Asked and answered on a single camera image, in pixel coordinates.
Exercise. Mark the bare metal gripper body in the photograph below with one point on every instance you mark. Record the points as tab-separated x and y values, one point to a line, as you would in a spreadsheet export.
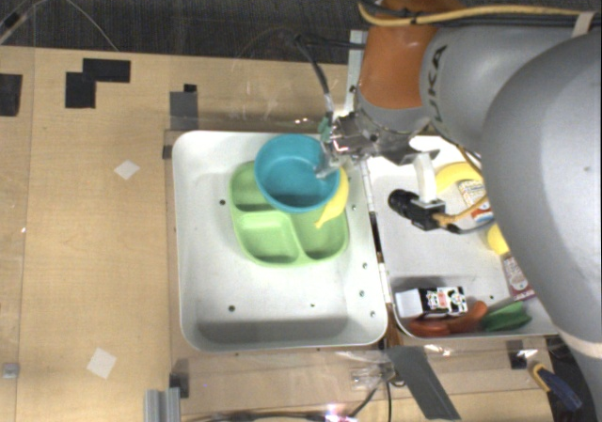
359	138

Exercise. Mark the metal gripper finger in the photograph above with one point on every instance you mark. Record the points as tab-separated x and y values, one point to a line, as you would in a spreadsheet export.
326	167

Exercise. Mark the yellow banana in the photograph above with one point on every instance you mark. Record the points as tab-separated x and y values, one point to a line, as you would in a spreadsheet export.
451	175
336	206

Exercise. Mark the green divided plate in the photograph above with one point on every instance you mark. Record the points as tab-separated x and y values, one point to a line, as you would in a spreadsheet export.
265	234

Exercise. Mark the black and white carton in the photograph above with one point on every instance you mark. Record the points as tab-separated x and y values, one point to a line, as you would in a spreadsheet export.
437	300

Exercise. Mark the maroon and white packet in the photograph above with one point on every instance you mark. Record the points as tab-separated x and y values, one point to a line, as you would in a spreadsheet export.
517	276

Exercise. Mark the black cylinder on white bracket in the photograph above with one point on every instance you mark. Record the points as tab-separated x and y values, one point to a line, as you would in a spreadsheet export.
418	208

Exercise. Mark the thin black and white rod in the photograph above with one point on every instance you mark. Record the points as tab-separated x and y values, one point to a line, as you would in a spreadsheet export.
378	246

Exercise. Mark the green toy vegetable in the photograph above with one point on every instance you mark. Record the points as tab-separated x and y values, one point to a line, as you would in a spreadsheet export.
505	318

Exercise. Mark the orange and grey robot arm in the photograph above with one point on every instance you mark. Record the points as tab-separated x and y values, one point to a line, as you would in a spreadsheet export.
527	138

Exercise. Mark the blue bowl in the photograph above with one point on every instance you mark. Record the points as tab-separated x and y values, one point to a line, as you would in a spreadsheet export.
291	176

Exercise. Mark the yellow round toy fruit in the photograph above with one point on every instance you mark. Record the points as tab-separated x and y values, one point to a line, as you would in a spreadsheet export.
496	241

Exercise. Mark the red sausage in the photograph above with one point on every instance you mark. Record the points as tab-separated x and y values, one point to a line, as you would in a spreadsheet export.
468	319

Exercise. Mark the white carton with red print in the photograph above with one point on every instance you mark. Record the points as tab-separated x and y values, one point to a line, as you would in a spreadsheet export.
472	192

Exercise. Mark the white plastic tray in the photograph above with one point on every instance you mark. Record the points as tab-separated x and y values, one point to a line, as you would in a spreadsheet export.
437	260
263	302

